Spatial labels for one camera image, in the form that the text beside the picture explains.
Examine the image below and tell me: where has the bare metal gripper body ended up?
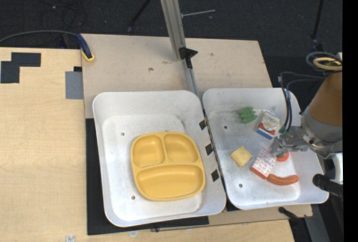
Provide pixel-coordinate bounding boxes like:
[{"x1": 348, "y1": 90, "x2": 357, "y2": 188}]
[{"x1": 279, "y1": 125, "x2": 318, "y2": 153}]

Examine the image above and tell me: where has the red round toy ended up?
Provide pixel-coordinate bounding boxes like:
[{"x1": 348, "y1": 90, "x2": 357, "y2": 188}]
[{"x1": 275, "y1": 151, "x2": 290, "y2": 163}]

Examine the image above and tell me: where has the red and white patterned carton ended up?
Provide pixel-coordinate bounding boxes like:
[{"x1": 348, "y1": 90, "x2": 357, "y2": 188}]
[{"x1": 249, "y1": 147, "x2": 277, "y2": 180}]

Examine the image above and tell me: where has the white blue red carton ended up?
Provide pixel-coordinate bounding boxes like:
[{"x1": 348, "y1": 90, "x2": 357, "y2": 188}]
[{"x1": 255, "y1": 110, "x2": 281, "y2": 140}]

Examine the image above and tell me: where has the orange toy sausage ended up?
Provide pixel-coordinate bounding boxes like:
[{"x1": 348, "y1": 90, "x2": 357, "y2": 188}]
[{"x1": 267, "y1": 173, "x2": 300, "y2": 187}]

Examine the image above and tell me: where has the green toy broccoli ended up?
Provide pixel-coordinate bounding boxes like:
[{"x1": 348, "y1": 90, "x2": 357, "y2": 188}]
[{"x1": 237, "y1": 106, "x2": 258, "y2": 125}]

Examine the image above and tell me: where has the white plastic tray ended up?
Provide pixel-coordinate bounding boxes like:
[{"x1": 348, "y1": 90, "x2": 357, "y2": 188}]
[
  {"x1": 92, "y1": 89, "x2": 227, "y2": 228},
  {"x1": 202, "y1": 87, "x2": 330, "y2": 211}
]

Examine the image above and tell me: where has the yellow divided plate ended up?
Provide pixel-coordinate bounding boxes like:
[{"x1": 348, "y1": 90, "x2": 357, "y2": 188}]
[{"x1": 130, "y1": 131, "x2": 206, "y2": 202}]

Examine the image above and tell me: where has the pale wood board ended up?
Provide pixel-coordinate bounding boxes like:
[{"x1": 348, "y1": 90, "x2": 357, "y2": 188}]
[{"x1": 81, "y1": 33, "x2": 313, "y2": 233}]

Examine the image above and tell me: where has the black cylinder on white bracket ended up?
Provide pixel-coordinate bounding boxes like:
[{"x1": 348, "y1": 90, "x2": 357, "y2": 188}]
[{"x1": 312, "y1": 152, "x2": 343, "y2": 197}]

